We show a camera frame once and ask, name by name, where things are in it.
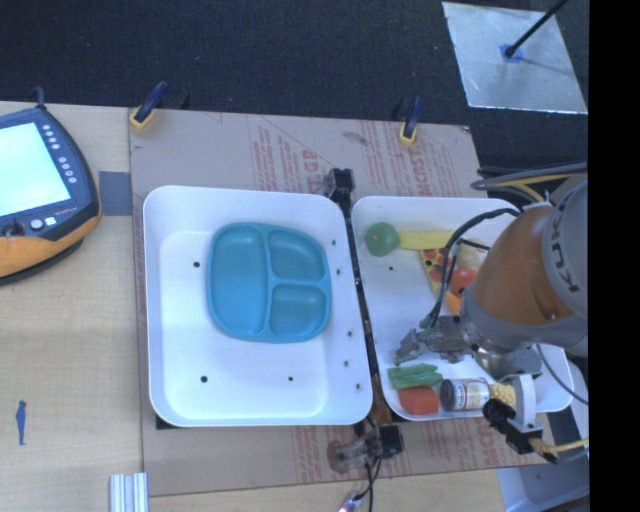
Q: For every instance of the green apple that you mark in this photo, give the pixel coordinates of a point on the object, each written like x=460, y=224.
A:
x=381, y=240

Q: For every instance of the small can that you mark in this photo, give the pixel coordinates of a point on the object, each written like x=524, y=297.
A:
x=467, y=395

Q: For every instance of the orange carrot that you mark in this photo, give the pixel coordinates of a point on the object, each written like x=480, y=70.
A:
x=453, y=301

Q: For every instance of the white plastic tray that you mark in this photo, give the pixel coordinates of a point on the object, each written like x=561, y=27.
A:
x=250, y=385
x=400, y=305

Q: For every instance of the yellow corn cob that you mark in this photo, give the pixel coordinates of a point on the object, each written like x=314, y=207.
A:
x=502, y=394

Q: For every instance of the black cylinder on white bracket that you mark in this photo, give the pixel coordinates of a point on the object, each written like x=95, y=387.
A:
x=522, y=400

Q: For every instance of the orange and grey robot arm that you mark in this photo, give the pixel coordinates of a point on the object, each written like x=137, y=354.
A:
x=520, y=270

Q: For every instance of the thin black and white rod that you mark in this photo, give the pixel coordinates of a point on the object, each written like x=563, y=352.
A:
x=361, y=290

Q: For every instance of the orange block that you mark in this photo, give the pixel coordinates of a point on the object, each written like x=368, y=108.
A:
x=419, y=400

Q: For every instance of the pizza slice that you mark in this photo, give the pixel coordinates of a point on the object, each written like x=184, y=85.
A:
x=431, y=267

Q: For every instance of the yellow banana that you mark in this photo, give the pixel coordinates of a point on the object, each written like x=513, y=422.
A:
x=425, y=239

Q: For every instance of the green beans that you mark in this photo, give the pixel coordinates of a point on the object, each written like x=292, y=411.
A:
x=414, y=376

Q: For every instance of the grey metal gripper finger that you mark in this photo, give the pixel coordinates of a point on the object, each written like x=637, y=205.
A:
x=405, y=352
x=418, y=336

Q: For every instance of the red tomato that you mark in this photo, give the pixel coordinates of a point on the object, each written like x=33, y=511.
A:
x=462, y=280

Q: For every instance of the brown cardboard board red print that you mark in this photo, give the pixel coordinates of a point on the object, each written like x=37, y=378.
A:
x=225, y=150

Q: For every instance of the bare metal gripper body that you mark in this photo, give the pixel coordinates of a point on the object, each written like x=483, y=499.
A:
x=452, y=336

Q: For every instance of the blue divided plate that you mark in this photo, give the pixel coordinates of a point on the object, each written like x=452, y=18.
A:
x=240, y=285

